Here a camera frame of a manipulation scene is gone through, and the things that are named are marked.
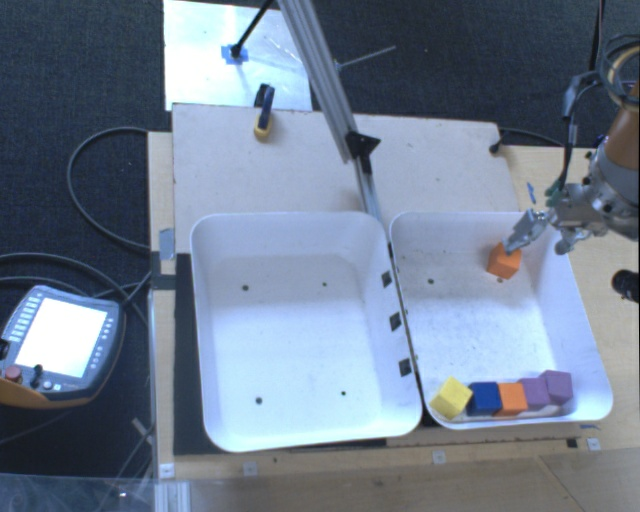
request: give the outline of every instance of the button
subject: button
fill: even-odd
[[[22,368],[19,366],[11,365],[4,372],[4,378],[15,382],[16,384],[20,384],[22,382]]]

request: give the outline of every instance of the purple cube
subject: purple cube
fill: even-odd
[[[542,377],[520,379],[518,382],[524,388],[524,396],[527,398],[530,411],[539,411],[551,403],[547,381]]]
[[[547,381],[547,390],[551,397],[551,403],[562,405],[573,398],[573,384],[571,383],[570,373],[547,370],[540,377]]]

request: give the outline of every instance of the yellow and blue tool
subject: yellow and blue tool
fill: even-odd
[[[255,107],[262,107],[260,114],[256,117],[256,122],[253,125],[253,133],[259,139],[266,139],[271,132],[271,125],[273,120],[271,119],[271,106],[273,105],[273,96],[276,90],[267,84],[261,84],[256,100],[254,102]]]

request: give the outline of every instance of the metal pole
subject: metal pole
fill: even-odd
[[[271,4],[273,3],[273,1],[274,0],[266,0],[262,4],[262,7],[260,7],[260,10],[258,11],[258,14],[256,14],[255,18],[253,18],[253,21],[251,22],[251,25],[249,25],[249,28],[247,30],[245,30],[244,34],[242,34],[242,37],[240,38],[240,41],[238,41],[236,44],[234,44],[231,47],[231,56],[234,59],[237,59],[240,56],[240,51],[242,51],[242,45],[247,41],[247,39],[251,35],[251,32],[253,32],[253,29],[256,28],[256,25],[260,22],[260,20],[264,16],[264,13],[267,12],[267,9],[269,7],[271,7]]]

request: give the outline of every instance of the black carpet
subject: black carpet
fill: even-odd
[[[562,92],[572,75],[587,70],[596,6],[596,0],[316,1],[339,62],[398,47],[342,72],[354,111],[494,121],[561,140]],[[605,39],[637,32],[639,20],[637,1],[607,2]],[[111,243],[80,217],[65,167],[74,148],[102,129],[170,129],[163,59],[159,0],[0,2],[0,254],[69,256],[121,284],[146,274],[147,255]],[[586,96],[578,112],[580,144],[605,132],[614,114],[602,90]],[[111,137],[87,148],[74,173],[87,209],[141,242],[148,236],[145,148],[139,135]],[[89,293],[104,289],[45,262],[0,265],[0,277],[20,275],[62,279]],[[24,291],[2,285],[0,322]],[[137,303],[145,307],[144,294]],[[139,439],[131,421],[145,427],[151,421],[147,347],[143,323],[130,315],[114,375],[94,402],[62,416],[0,406],[0,472],[117,474]],[[124,475],[135,475],[148,457],[145,445]]]

